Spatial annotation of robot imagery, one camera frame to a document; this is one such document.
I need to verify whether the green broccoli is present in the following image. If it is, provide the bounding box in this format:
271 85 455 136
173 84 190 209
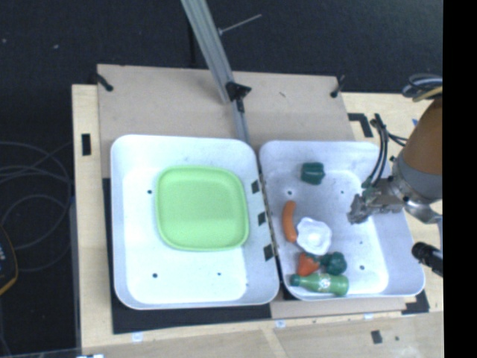
319 251 348 277

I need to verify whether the orange carrot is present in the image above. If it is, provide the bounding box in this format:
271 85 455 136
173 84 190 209
296 252 321 277

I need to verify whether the white plastic tray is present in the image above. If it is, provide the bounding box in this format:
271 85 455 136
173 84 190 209
110 134 281 310
258 139 426 302

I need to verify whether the white fried egg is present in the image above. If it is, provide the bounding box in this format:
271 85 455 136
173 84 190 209
295 216 333 256

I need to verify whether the brown cardboard board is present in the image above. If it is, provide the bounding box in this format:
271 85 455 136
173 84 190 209
96 63 408 319

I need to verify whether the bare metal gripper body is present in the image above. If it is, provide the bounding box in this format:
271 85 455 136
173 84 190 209
364 180 408 216

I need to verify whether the orange sausage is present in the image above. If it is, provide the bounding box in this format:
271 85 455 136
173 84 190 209
281 200 300 244

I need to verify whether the green bottle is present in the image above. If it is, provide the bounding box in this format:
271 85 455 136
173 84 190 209
289 271 350 298

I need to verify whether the green plate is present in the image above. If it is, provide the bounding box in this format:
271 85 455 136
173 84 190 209
154 165 250 253

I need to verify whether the black cylinder on white bracket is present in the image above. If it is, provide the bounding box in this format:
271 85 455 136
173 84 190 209
403 198 443 277

